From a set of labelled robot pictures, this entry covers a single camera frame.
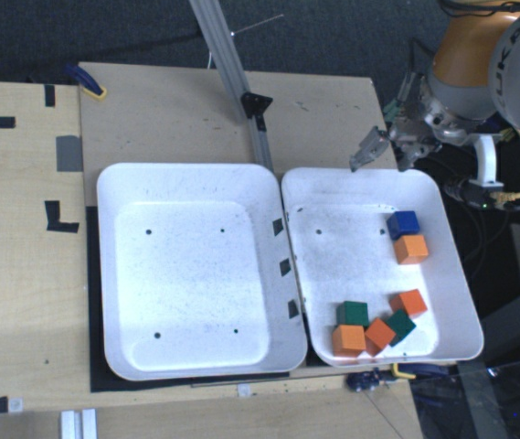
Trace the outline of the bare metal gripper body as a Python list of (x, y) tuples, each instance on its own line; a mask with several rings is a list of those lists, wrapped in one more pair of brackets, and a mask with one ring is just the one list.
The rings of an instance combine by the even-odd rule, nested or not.
[(389, 137), (404, 154), (422, 155), (443, 145), (464, 146), (475, 129), (475, 107), (435, 94), (395, 98), (386, 105)]

